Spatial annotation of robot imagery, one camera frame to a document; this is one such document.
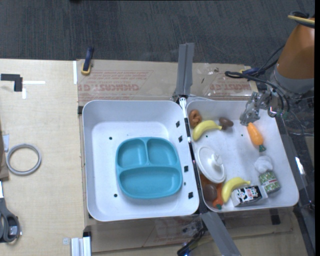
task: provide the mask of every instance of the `white pot lid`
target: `white pot lid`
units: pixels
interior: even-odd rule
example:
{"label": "white pot lid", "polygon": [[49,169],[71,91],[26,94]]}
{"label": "white pot lid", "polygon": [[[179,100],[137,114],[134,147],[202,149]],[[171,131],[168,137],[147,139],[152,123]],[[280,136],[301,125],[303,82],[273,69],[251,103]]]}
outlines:
{"label": "white pot lid", "polygon": [[208,146],[200,147],[196,161],[203,175],[213,183],[222,183],[226,173],[221,156]]}

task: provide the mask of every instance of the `yellow banana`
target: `yellow banana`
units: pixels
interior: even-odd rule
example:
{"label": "yellow banana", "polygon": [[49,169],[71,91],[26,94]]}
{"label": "yellow banana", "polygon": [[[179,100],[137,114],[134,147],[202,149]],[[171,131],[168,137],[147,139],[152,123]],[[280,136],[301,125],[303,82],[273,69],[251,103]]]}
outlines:
{"label": "yellow banana", "polygon": [[222,126],[217,125],[214,121],[212,120],[206,120],[206,121],[202,121],[199,124],[196,125],[196,127],[193,129],[193,133],[192,133],[192,138],[194,141],[197,141],[201,135],[207,131],[207,130],[211,130],[211,129],[222,129]]}
{"label": "yellow banana", "polygon": [[223,202],[227,202],[231,196],[232,191],[234,191],[236,188],[241,187],[242,185],[250,185],[250,181],[244,180],[241,177],[234,177],[232,179],[229,179],[224,183],[222,186],[221,196]]}

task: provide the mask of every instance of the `soda can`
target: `soda can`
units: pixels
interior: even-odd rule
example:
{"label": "soda can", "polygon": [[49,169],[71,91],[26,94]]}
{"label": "soda can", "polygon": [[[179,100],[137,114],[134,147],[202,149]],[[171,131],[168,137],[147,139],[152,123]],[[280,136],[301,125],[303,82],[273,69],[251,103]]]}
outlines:
{"label": "soda can", "polygon": [[276,192],[280,189],[280,184],[273,171],[268,170],[259,176],[261,185],[267,194]]}

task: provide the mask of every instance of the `metal ring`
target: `metal ring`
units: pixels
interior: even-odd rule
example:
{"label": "metal ring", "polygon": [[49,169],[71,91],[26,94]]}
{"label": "metal ring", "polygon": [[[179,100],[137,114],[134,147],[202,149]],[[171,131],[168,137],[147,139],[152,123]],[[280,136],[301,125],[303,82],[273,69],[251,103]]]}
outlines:
{"label": "metal ring", "polygon": [[[30,170],[27,170],[27,171],[19,171],[19,170],[16,170],[14,169],[11,165],[10,165],[10,158],[11,158],[11,155],[16,152],[17,150],[19,149],[31,149],[33,150],[37,156],[38,156],[38,162],[35,164],[35,166],[33,168],[31,168]],[[17,144],[15,146],[13,146],[12,148],[9,149],[7,155],[6,155],[6,164],[8,165],[8,168],[9,170],[15,174],[15,175],[20,175],[20,176],[26,176],[26,175],[29,175],[29,174],[32,174],[33,172],[35,172],[40,164],[41,164],[41,154],[40,154],[40,151],[39,149],[37,149],[34,145],[31,145],[31,144],[28,144],[28,143],[22,143],[22,144]]]}

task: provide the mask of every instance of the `blue plate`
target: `blue plate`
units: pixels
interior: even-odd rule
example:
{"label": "blue plate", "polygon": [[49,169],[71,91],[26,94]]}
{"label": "blue plate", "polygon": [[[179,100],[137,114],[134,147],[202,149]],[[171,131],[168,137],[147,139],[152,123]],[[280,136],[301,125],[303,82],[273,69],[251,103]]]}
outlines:
{"label": "blue plate", "polygon": [[182,185],[176,148],[163,138],[125,140],[116,150],[115,166],[118,184],[131,198],[168,197],[178,192]]}

